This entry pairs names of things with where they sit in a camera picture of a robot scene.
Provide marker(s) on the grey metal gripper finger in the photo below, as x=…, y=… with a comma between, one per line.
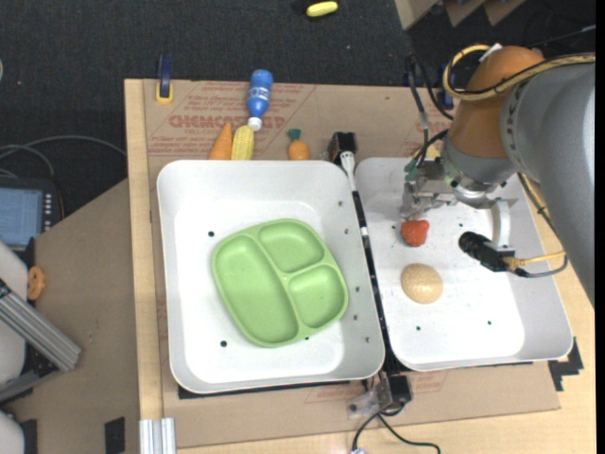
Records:
x=406, y=208
x=421, y=212

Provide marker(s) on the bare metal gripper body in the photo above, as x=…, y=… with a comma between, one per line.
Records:
x=437, y=185

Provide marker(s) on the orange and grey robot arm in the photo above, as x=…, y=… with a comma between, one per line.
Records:
x=543, y=126

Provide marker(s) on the red strawberry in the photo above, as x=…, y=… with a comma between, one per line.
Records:
x=415, y=233

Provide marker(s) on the thin black and white rod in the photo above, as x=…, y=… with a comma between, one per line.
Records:
x=364, y=229

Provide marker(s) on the beige egg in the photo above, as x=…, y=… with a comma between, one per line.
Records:
x=421, y=284

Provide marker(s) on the orange carrot green top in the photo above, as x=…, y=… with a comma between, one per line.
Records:
x=299, y=150

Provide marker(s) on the white plastic tray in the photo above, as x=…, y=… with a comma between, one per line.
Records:
x=472, y=329
x=198, y=253

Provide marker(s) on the green divided plate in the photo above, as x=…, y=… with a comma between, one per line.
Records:
x=264, y=291

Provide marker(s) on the yellow corn cob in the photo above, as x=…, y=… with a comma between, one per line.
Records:
x=243, y=144

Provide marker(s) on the blue bottle white cap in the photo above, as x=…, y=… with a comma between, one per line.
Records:
x=259, y=95

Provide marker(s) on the orange carrot without leaves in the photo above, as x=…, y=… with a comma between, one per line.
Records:
x=222, y=147

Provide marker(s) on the yellow oblong toy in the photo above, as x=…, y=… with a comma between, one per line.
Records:
x=322, y=8

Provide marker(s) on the brown cardboard board red print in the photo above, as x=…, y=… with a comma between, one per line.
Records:
x=264, y=419

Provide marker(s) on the orange pretzel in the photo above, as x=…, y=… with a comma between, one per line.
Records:
x=36, y=283

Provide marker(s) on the black cylinder on white bracket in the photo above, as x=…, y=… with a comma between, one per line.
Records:
x=487, y=249

